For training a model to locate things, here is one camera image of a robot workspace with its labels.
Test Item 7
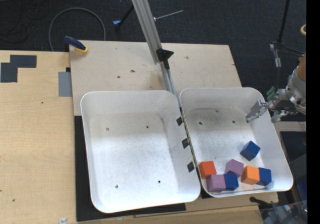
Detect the purple cube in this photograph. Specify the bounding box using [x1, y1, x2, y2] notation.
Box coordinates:
[205, 174, 227, 193]
[224, 159, 245, 178]

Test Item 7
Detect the orange cube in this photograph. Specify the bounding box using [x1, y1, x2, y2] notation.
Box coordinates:
[240, 166, 261, 186]

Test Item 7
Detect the white plastic tray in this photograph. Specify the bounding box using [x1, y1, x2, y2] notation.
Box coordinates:
[80, 89, 202, 214]
[179, 87, 294, 198]

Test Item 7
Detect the pale wood board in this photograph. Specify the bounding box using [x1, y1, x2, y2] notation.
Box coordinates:
[68, 40, 279, 220]

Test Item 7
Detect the blue cube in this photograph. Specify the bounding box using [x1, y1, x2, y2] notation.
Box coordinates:
[223, 173, 240, 192]
[255, 167, 273, 187]
[239, 140, 261, 162]

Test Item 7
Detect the red-orange cube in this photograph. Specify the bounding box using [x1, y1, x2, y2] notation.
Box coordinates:
[198, 160, 218, 180]

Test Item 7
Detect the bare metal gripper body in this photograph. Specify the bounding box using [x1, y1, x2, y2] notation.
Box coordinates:
[265, 83, 307, 117]

